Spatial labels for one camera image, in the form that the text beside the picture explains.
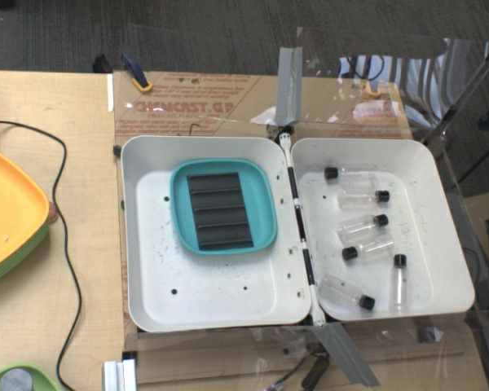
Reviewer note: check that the teal plate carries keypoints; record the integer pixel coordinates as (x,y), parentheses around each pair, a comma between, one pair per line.
(263,202)

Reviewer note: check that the black ribbed insert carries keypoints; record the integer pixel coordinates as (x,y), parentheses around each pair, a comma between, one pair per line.
(220,210)

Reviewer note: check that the thin black and white rod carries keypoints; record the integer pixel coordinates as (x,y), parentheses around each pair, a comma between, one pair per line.
(295,196)

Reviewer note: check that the brown cardboard board red print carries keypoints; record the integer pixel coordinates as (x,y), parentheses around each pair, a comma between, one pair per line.
(244,96)

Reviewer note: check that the clear bottle with black cap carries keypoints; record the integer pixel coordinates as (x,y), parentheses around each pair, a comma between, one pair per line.
(342,289)
(373,247)
(356,228)
(352,177)
(360,199)
(399,285)

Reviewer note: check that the white plastic tray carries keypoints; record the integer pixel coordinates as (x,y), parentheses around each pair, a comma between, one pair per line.
(432,234)
(212,291)

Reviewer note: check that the small brown round disc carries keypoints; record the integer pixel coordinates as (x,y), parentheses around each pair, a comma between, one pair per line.
(54,213)

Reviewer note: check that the green plate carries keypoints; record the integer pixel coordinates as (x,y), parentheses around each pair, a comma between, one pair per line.
(45,377)
(24,265)

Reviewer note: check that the yellow plate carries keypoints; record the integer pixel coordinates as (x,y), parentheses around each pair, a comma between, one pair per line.
(8,210)

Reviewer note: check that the grey metal can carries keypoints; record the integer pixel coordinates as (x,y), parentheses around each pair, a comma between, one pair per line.
(16,381)

